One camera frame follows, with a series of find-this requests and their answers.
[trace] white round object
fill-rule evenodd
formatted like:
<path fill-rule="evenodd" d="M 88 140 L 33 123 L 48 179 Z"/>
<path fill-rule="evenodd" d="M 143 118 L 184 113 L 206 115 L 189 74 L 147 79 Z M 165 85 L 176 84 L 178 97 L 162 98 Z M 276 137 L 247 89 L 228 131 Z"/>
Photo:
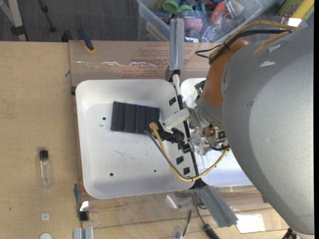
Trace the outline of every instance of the white round object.
<path fill-rule="evenodd" d="M 52 236 L 49 233 L 45 232 L 40 235 L 39 239 L 52 239 Z"/>

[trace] green object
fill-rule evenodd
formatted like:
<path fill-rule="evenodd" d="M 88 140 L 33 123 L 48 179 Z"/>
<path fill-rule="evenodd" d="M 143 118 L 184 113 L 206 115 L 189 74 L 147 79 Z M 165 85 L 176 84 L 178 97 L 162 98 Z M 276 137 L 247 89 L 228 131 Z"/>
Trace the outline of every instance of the green object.
<path fill-rule="evenodd" d="M 180 7 L 178 7 L 177 13 L 181 12 L 182 10 L 193 10 L 193 8 L 188 4 L 183 4 Z"/>
<path fill-rule="evenodd" d="M 168 11 L 171 14 L 176 14 L 178 10 L 178 3 L 174 0 L 165 0 L 162 8 L 163 10 Z"/>
<path fill-rule="evenodd" d="M 198 91 L 199 89 L 201 89 L 201 90 L 204 89 L 205 81 L 206 81 L 206 80 L 203 80 L 203 81 L 201 81 L 201 82 L 199 82 L 199 83 L 197 83 L 197 84 L 195 85 L 195 88 L 196 88 L 197 91 Z"/>
<path fill-rule="evenodd" d="M 161 10 L 164 1 L 165 1 L 165 0 L 156 0 L 155 3 L 154 3 L 154 5 L 153 5 L 153 8 L 154 8 L 154 9 L 157 9 L 157 10 Z"/>

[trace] black connector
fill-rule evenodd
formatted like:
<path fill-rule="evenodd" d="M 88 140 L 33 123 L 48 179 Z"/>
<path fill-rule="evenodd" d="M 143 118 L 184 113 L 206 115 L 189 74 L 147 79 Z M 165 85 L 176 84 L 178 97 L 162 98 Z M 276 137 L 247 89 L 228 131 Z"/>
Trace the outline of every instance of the black connector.
<path fill-rule="evenodd" d="M 214 232 L 214 230 L 210 227 L 209 224 L 205 224 L 203 226 L 204 231 L 206 232 L 207 236 L 211 239 L 219 239 L 218 235 Z"/>

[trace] white pole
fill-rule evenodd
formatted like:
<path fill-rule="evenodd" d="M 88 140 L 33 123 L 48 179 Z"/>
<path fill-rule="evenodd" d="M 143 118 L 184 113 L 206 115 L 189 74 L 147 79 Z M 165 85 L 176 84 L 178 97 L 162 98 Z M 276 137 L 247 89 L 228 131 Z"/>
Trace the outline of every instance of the white pole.
<path fill-rule="evenodd" d="M 20 15 L 20 10 L 19 6 L 16 0 L 8 0 L 9 7 L 13 16 L 13 21 L 14 21 L 14 26 L 15 27 L 20 27 L 23 26 L 22 23 L 22 18 Z M 20 41 L 26 41 L 26 36 L 25 34 L 19 35 L 19 40 Z"/>

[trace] tripod leg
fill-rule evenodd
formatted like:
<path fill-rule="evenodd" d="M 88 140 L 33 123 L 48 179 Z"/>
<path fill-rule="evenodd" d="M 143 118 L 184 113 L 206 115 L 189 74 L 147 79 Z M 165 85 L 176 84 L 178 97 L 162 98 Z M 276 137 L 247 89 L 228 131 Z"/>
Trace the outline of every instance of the tripod leg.
<path fill-rule="evenodd" d="M 19 41 L 27 41 L 26 31 L 22 22 L 19 6 L 16 0 L 8 0 L 13 18 L 12 33 L 19 37 Z"/>
<path fill-rule="evenodd" d="M 45 2 L 43 0 L 38 0 L 39 4 L 40 4 L 40 7 L 41 7 L 41 10 L 44 12 L 44 15 L 46 17 L 46 20 L 48 21 L 49 23 L 49 26 L 50 26 L 50 32 L 55 32 L 55 27 L 53 26 L 53 23 L 51 21 L 51 18 L 49 16 L 49 9 L 48 9 L 48 6 L 45 4 Z"/>

